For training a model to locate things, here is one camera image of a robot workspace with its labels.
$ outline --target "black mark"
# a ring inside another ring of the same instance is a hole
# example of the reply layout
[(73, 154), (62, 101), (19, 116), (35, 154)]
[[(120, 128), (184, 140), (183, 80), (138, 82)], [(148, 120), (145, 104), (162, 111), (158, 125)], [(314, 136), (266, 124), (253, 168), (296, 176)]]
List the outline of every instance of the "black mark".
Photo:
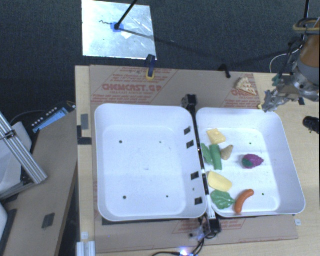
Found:
[(202, 197), (199, 197), (199, 198), (194, 199), (194, 205), (200, 205), (200, 204), (202, 204), (202, 203), (203, 203)]
[(193, 181), (194, 179), (197, 179), (197, 178), (199, 178), (199, 172), (198, 172), (198, 171), (191, 174), (191, 180), (192, 180), (192, 181)]
[(48, 214), (44, 217), (44, 220), (43, 220), (43, 223), (42, 223), (42, 228), (45, 229), (45, 228), (48, 228), (50, 226), (53, 225), (54, 223), (54, 219), (55, 219), (55, 213), (51, 213), (51, 214)]
[(184, 135), (187, 135), (191, 132), (191, 127), (189, 126), (187, 129), (184, 130)]
[(187, 144), (186, 144), (186, 148), (191, 148), (192, 146), (195, 145), (195, 142), (193, 140), (189, 141)]
[(103, 21), (103, 20), (100, 20), (99, 23), (111, 25), (111, 23), (105, 22), (105, 21)]

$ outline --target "blue tape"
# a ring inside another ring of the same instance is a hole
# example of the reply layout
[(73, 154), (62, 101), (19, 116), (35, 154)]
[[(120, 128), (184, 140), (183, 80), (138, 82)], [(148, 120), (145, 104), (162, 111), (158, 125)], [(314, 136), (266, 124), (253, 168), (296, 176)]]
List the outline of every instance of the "blue tape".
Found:
[(113, 32), (119, 33), (119, 32), (121, 32), (121, 30), (125, 29), (125, 26), (122, 23), (120, 24), (119, 29), (115, 29), (115, 25), (116, 24), (117, 24), (117, 22), (111, 23), (111, 29), (112, 29)]

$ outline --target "toy food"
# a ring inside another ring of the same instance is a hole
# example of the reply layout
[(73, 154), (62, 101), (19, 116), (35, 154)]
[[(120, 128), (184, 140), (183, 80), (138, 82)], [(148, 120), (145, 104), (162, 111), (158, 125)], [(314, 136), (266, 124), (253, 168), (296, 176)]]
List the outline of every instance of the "toy food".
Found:
[(211, 153), (209, 148), (204, 143), (201, 143), (201, 151), (202, 155), (204, 157), (204, 160), (209, 164), (209, 165), (214, 165), (214, 161), (212, 160)]
[(232, 182), (230, 180), (214, 171), (209, 171), (207, 180), (211, 188), (222, 192), (228, 192), (232, 187)]
[(237, 214), (240, 214), (242, 212), (242, 206), (244, 205), (245, 201), (249, 197), (252, 197), (254, 194), (255, 192), (252, 189), (248, 189), (239, 196), (234, 205), (234, 210)]
[(252, 87), (251, 83), (249, 82), (248, 77), (241, 78), (235, 88), (240, 91), (251, 94), (253, 96), (257, 95), (255, 89)]
[(222, 170), (222, 162), (220, 155), (220, 147), (217, 144), (209, 146), (210, 154), (213, 160), (213, 167), (215, 170)]
[(255, 154), (246, 154), (242, 159), (242, 164), (246, 169), (252, 169), (260, 166), (264, 160)]
[(212, 144), (219, 144), (227, 140), (226, 137), (218, 131), (218, 129), (207, 130), (206, 133), (208, 134)]
[(236, 201), (231, 198), (228, 192), (222, 192), (219, 190), (215, 190), (211, 193), (211, 199), (213, 203), (218, 207), (218, 209), (223, 210), (229, 208), (233, 205)]
[(229, 145), (226, 148), (222, 149), (220, 154), (223, 160), (228, 160), (231, 156), (232, 150), (234, 149), (233, 145)]

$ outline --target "toy pizza slice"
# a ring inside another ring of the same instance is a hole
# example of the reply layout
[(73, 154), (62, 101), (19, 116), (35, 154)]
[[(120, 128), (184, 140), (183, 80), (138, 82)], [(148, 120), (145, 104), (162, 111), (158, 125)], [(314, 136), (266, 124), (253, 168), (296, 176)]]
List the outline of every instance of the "toy pizza slice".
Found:
[(257, 95), (255, 89), (251, 86), (248, 77), (241, 78), (235, 88), (253, 96)]

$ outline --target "wooden table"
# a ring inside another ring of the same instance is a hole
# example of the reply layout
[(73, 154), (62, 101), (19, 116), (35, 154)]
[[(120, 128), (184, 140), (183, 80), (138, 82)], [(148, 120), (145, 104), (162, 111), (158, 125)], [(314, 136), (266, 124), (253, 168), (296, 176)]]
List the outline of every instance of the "wooden table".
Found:
[[(59, 255), (76, 184), (75, 111), (40, 131), (33, 157), (48, 178), (4, 205), (7, 211), (17, 210), (4, 256)], [(52, 225), (42, 228), (45, 217), (53, 214)]]
[[(264, 91), (272, 89), (274, 74), (255, 73), (261, 102)], [(90, 113), (90, 69), (87, 66), (76, 67), (76, 98), (77, 125), (81, 125), (82, 113)], [(302, 190), (304, 192), (305, 210), (295, 218), (301, 221), (297, 227), (299, 239), (268, 241), (256, 243), (228, 244), (204, 246), (200, 256), (230, 255), (230, 256), (300, 256), (317, 255), (320, 251), (320, 185), (319, 185), (319, 135), (309, 133), (302, 125), (306, 116), (319, 116), (319, 103), (305, 101), (306, 105), (299, 106), (297, 102), (289, 102), (279, 107), (276, 113), (281, 117), (292, 157), (298, 172)], [(91, 137), (91, 126), (82, 131), (83, 137)], [(82, 242), (95, 240), (94, 207), (93, 207), (93, 173), (92, 148), (90, 145), (78, 147), (78, 175), (79, 175), (79, 204), (80, 231), (87, 232)], [(113, 252), (97, 254), (99, 256), (151, 256), (159, 250), (142, 250), (131, 252)], [(161, 251), (179, 251), (168, 249)]]

